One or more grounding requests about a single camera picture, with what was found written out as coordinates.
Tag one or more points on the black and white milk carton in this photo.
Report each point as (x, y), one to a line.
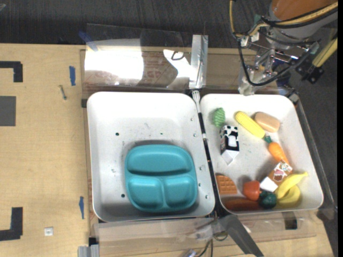
(230, 143)

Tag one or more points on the tan bread roll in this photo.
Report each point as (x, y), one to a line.
(267, 122)

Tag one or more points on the green broccoli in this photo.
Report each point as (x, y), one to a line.
(268, 200)

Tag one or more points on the small white square piece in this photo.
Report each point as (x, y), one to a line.
(48, 231)

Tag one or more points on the thin black and white rod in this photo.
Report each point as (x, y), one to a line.
(202, 127)

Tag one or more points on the white plastic tray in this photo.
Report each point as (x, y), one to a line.
(150, 122)
(252, 157)

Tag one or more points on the brown sausage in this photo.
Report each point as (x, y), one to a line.
(241, 204)

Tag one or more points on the green grapes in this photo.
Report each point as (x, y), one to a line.
(219, 116)

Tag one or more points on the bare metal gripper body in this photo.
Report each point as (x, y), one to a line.
(278, 45)

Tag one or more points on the small grey screw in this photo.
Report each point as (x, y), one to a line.
(63, 92)

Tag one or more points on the teal divided plate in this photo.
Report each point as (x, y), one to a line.
(160, 178)

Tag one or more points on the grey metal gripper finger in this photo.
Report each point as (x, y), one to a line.
(270, 68)
(257, 63)

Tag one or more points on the yellow corn cob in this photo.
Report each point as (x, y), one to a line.
(249, 124)

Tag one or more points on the orange carrot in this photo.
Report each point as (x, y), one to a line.
(276, 151)

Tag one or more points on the yellow banana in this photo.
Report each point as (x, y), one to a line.
(289, 187)

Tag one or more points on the brown waffle biscuit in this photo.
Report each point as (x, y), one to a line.
(225, 185)

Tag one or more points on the orange bell pepper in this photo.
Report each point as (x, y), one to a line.
(251, 190)

